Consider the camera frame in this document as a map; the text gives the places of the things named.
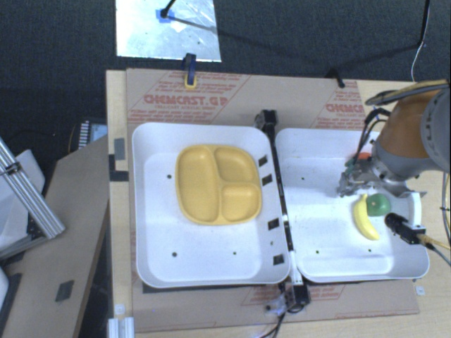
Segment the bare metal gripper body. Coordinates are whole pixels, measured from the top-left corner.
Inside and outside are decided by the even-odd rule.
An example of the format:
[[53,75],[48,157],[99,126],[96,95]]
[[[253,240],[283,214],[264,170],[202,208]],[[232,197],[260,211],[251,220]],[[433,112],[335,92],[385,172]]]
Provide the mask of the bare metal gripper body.
[[413,191],[406,179],[393,173],[378,158],[351,158],[345,164],[344,179],[351,184],[368,184],[369,188],[384,189],[393,196],[407,196]]

